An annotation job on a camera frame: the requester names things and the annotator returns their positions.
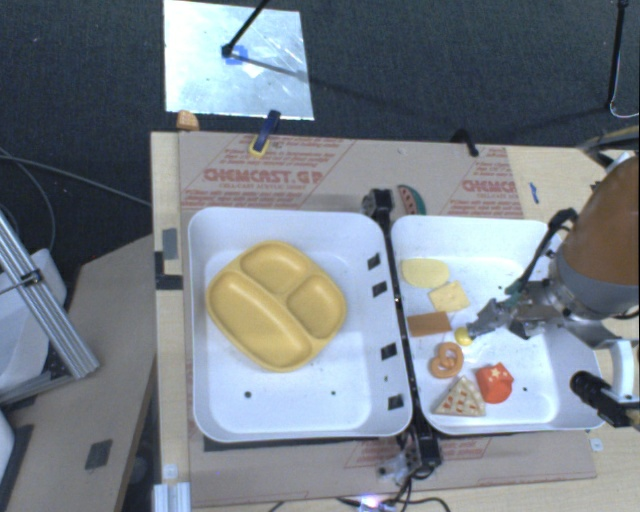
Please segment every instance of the toy cheese slice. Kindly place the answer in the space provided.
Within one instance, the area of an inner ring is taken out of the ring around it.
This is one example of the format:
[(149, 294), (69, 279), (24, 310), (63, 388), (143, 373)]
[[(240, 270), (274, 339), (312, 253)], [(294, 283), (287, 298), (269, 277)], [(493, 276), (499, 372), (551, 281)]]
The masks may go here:
[(485, 404), (475, 384), (466, 377), (460, 377), (436, 408), (435, 413), (452, 416), (484, 416)]

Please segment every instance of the metal frame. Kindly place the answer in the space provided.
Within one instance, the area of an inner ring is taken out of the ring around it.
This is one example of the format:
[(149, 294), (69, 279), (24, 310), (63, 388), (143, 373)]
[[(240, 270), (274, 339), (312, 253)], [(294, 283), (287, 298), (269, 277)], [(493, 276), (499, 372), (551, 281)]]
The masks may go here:
[[(28, 251), (0, 212), (0, 266), (29, 307), (73, 379), (81, 379), (96, 370), (100, 363), (73, 327), (64, 309), (42, 279)], [(15, 402), (71, 378), (54, 378), (46, 372), (9, 392), (0, 395), (0, 404)]]

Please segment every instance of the dark floor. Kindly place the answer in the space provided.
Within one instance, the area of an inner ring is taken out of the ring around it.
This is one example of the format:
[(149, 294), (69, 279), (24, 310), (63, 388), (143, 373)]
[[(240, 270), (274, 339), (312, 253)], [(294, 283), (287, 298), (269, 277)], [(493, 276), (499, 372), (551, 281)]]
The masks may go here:
[[(573, 146), (637, 124), (604, 108), (616, 6), (273, 0), (301, 12), (316, 116), (283, 121), (279, 133), (445, 141), (464, 127), (479, 143)], [(621, 113), (638, 110), (639, 47), (640, 2), (631, 1)], [(1, 0), (0, 54), (0, 148), (150, 200), (149, 134), (175, 129), (163, 104), (161, 0)], [(201, 119), (216, 131), (260, 124)], [(30, 169), (51, 202), (53, 256), (69, 284), (82, 264), (151, 232), (148, 207)], [(50, 244), (45, 202), (3, 160), (0, 208), (29, 249)]]

